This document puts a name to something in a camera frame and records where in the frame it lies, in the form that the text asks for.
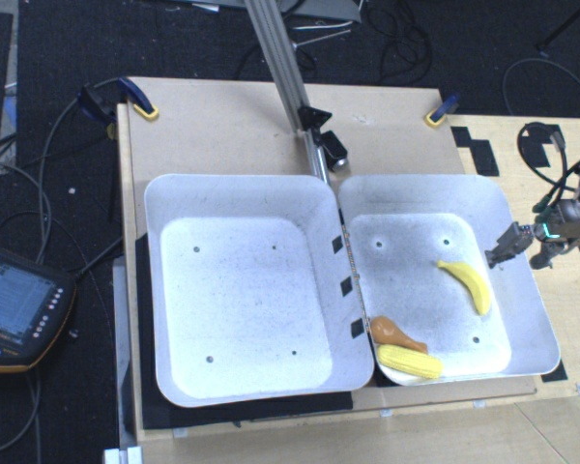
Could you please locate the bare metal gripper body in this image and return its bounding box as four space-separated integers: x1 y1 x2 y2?
543 198 580 253

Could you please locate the yellow banana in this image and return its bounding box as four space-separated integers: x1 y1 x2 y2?
436 258 492 317

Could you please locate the white plastic tray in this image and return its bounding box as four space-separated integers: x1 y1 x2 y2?
143 173 376 409
336 174 562 388

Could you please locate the brown chicken drumstick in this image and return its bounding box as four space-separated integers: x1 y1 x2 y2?
369 315 429 356

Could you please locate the yellow corn cob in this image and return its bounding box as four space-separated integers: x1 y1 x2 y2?
376 344 445 381

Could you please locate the black block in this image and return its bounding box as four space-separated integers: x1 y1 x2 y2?
318 130 350 172

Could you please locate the pale wood board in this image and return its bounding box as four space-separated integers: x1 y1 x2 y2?
117 75 537 443

